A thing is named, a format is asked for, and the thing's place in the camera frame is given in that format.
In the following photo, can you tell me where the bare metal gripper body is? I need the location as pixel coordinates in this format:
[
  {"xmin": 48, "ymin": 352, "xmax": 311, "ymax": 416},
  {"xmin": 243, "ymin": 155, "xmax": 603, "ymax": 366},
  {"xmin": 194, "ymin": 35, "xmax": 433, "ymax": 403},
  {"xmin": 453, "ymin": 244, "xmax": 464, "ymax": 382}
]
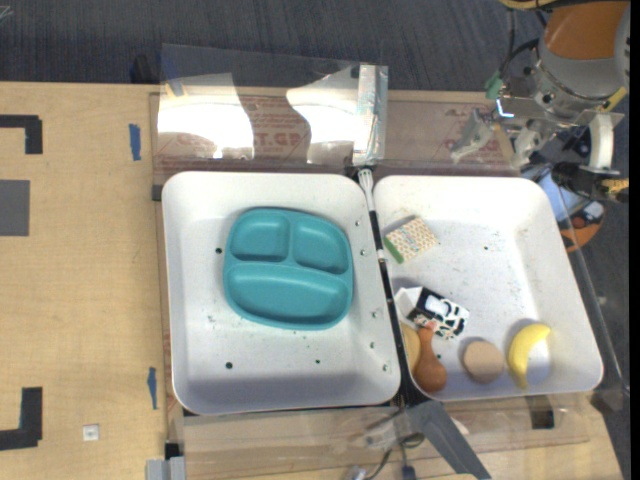
[{"xmin": 496, "ymin": 65, "xmax": 625, "ymax": 135}]

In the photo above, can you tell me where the green patterned white carton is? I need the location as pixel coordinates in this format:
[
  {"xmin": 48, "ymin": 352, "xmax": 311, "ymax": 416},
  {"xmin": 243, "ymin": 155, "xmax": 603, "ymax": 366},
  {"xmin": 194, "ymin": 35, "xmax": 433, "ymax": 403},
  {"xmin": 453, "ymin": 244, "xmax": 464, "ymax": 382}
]
[{"xmin": 383, "ymin": 215, "xmax": 441, "ymax": 265}]

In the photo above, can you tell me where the white plastic tray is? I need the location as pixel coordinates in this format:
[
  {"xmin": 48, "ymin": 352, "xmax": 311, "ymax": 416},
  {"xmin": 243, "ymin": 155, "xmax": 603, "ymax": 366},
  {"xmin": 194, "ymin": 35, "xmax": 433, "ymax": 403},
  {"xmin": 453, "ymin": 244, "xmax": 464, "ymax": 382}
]
[
  {"xmin": 160, "ymin": 170, "xmax": 403, "ymax": 416},
  {"xmin": 372, "ymin": 174, "xmax": 605, "ymax": 403}
]

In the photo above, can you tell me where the black and white carton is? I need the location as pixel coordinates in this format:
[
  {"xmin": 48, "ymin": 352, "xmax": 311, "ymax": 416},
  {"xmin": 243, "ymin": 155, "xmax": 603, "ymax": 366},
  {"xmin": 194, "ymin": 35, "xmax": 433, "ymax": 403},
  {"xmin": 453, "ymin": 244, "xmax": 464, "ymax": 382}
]
[{"xmin": 394, "ymin": 286, "xmax": 472, "ymax": 341}]

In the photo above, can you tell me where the yellow banana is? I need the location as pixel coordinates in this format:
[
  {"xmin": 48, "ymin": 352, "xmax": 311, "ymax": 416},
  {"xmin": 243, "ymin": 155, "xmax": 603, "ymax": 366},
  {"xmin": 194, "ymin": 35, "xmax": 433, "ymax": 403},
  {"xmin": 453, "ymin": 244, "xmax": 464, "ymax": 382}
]
[{"xmin": 506, "ymin": 322, "xmax": 553, "ymax": 391}]

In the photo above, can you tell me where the beige round biscuit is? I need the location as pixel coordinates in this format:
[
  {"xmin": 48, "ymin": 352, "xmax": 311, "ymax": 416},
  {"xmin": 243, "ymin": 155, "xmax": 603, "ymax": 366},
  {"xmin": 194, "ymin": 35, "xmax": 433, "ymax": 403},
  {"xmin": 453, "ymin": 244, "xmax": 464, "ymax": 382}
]
[{"xmin": 461, "ymin": 338, "xmax": 506, "ymax": 385}]

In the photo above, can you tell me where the pale yellow toy food piece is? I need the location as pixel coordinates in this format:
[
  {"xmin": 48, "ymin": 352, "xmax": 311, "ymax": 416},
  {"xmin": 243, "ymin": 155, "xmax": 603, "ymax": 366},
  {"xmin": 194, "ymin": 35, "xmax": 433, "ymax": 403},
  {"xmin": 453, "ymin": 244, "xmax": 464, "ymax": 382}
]
[{"xmin": 399, "ymin": 321, "xmax": 422, "ymax": 377}]

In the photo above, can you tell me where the brown toy chicken drumstick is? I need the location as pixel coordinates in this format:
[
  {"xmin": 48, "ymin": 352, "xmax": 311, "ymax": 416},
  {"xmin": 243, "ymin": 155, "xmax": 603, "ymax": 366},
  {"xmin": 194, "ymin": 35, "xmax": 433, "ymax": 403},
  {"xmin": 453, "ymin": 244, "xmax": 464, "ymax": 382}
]
[{"xmin": 412, "ymin": 323, "xmax": 448, "ymax": 395}]

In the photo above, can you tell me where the blue divided plate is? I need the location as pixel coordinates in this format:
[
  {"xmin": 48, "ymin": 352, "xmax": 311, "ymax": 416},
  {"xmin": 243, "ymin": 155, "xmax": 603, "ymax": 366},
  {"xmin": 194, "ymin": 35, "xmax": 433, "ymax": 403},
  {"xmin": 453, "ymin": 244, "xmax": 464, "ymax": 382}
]
[{"xmin": 222, "ymin": 206, "xmax": 355, "ymax": 332}]

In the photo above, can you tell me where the black cylinder on white bracket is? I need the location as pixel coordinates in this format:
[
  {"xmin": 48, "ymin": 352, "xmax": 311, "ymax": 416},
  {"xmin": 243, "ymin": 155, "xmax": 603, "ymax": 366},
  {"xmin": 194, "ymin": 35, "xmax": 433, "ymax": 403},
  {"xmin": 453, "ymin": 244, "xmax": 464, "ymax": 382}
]
[{"xmin": 549, "ymin": 111, "xmax": 622, "ymax": 202}]

